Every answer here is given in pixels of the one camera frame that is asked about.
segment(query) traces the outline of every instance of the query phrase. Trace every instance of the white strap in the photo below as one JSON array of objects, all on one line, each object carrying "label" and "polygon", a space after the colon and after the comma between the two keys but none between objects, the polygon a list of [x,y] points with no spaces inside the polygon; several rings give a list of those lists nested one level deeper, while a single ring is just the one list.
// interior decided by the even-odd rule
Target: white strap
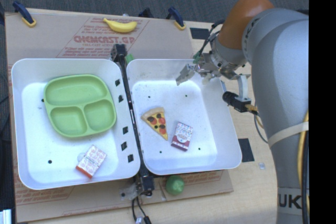
[{"label": "white strap", "polygon": [[294,125],[292,127],[288,127],[284,130],[281,130],[274,135],[272,135],[268,139],[268,146],[271,148],[275,143],[281,141],[282,139],[288,138],[294,134],[301,133],[304,131],[308,131],[309,129],[309,122],[305,121],[302,123],[299,123],[297,125]]}]

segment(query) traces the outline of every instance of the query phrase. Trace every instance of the table surface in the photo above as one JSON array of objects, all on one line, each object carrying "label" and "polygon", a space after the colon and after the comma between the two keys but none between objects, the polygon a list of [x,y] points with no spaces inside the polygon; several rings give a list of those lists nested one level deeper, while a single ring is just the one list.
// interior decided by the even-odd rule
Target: table surface
[{"label": "table surface", "polygon": [[[211,23],[185,22],[192,42],[193,51],[197,52],[203,40],[193,39],[190,28],[211,28]],[[237,73],[251,74],[247,64]],[[223,79],[226,88],[238,92],[237,81]],[[249,97],[254,102],[251,80],[248,80]],[[234,191],[230,193],[202,196],[196,198],[146,204],[142,208],[152,223],[275,223],[277,212],[277,179],[275,166],[268,145],[260,138],[251,113],[239,113],[229,107],[238,138],[247,138],[254,161],[242,162],[237,168],[230,169],[229,175]],[[89,214],[66,216],[32,221],[35,223],[134,223],[130,207],[92,212]]]}]

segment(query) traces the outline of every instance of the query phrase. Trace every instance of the white plastic tray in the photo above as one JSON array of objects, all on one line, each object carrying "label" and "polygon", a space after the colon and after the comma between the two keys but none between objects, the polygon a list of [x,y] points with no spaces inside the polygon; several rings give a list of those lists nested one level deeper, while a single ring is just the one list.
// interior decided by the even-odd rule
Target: white plastic tray
[{"label": "white plastic tray", "polygon": [[[176,85],[175,79],[192,60],[134,60],[127,66],[143,158],[157,175],[231,169],[242,161],[229,108],[222,99],[223,84],[212,79],[202,84],[200,75]],[[168,141],[140,117],[147,110],[165,109]],[[193,128],[189,149],[170,145],[178,122]]]},{"label": "white plastic tray", "polygon": [[[108,86],[117,112],[115,125],[102,133],[67,138],[57,133],[47,115],[43,90],[53,78],[93,74]],[[31,189],[80,185],[134,176],[140,158],[120,68],[110,60],[23,59],[12,68],[18,173]],[[78,156],[94,144],[107,153],[90,179],[75,167]]]}]

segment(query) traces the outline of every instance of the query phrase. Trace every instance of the blue clamp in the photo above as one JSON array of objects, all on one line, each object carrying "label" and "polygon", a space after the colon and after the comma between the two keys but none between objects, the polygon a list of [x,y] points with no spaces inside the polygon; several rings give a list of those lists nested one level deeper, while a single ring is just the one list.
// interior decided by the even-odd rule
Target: blue clamp
[{"label": "blue clamp", "polygon": [[13,2],[13,6],[15,8],[15,12],[20,12],[21,13],[22,21],[26,25],[28,25],[29,27],[34,27],[36,25],[36,21],[32,18],[29,11],[18,0]]},{"label": "blue clamp", "polygon": [[139,13],[138,17],[154,18],[149,8],[146,8],[144,11]]},{"label": "blue clamp", "polygon": [[5,9],[0,2],[0,25],[5,25]]},{"label": "blue clamp", "polygon": [[174,7],[170,7],[168,9],[169,14],[167,15],[166,19],[170,19],[172,17],[172,15],[175,18],[175,26],[179,29],[179,30],[184,30],[185,29],[185,24],[183,22],[182,16],[178,13],[177,9],[175,9]]}]

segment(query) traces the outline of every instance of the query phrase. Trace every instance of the small carton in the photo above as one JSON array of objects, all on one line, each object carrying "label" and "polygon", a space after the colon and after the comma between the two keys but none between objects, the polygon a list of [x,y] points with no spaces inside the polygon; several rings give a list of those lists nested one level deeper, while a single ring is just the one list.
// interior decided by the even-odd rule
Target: small carton
[{"label": "small carton", "polygon": [[182,122],[178,122],[175,129],[175,134],[172,139],[171,146],[179,148],[180,150],[183,151],[187,151],[189,148],[192,133],[193,133],[192,127]]},{"label": "small carton", "polygon": [[79,161],[76,169],[81,171],[89,178],[92,178],[102,162],[105,160],[106,156],[107,154],[105,152],[98,149],[95,145],[92,145],[86,151],[83,158]]}]

